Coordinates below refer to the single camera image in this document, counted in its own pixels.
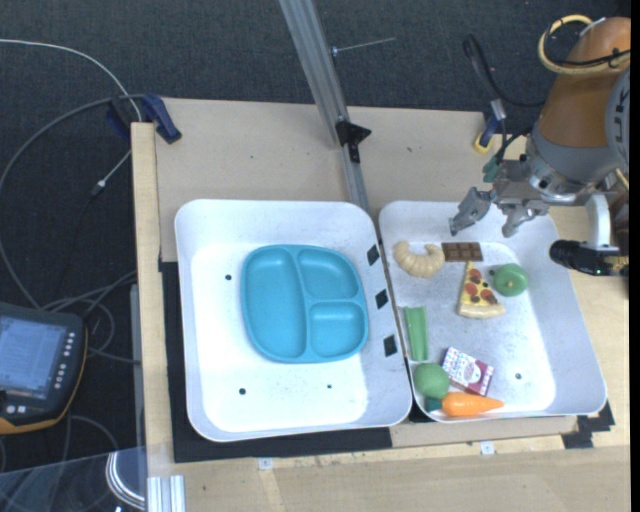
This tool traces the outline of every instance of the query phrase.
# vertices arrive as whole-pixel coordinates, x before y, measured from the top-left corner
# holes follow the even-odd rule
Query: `black mat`
[[[177,263],[163,263],[165,330],[176,462],[238,457],[295,457],[391,448],[388,428],[367,428],[217,443],[200,436],[186,409],[184,351]]]

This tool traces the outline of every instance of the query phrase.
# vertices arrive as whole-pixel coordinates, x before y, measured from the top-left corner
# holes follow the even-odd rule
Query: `blue clamp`
[[[118,98],[113,98],[109,102],[107,108],[107,122],[111,125],[111,128],[123,138],[126,142],[131,142],[131,123],[136,121],[127,110],[122,106]]]
[[[168,144],[182,138],[182,133],[175,127],[164,101],[155,94],[146,94],[142,98],[142,109],[144,113],[157,123],[156,131]]]
[[[500,121],[496,117],[495,114],[491,114],[489,121],[487,122],[487,127],[484,132],[480,136],[480,140],[478,140],[478,144],[483,148],[489,147],[489,143],[491,142],[491,137],[498,131],[500,127]]]

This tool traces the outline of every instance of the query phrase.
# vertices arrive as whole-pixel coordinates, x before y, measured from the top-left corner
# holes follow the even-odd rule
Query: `white bracket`
[[[273,469],[273,459],[271,457],[260,457],[258,459],[258,469],[260,471]]]
[[[602,249],[610,247],[611,216],[609,203],[604,194],[593,194],[585,204],[589,216],[590,236],[587,247]]]
[[[496,451],[491,441],[480,441],[480,453],[482,455],[494,455]]]

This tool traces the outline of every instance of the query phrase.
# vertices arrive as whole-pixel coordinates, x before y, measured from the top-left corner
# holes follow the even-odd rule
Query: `metal pole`
[[[347,144],[340,143],[336,130],[338,122],[349,122],[349,113],[318,12],[312,0],[279,1],[320,116],[333,142],[342,146],[350,200],[368,212],[369,202],[360,163],[349,158]]]

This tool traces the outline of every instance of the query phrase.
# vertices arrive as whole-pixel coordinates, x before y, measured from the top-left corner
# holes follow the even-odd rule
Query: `pink package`
[[[453,347],[447,350],[442,368],[454,385],[482,396],[487,394],[494,370],[493,366]]]

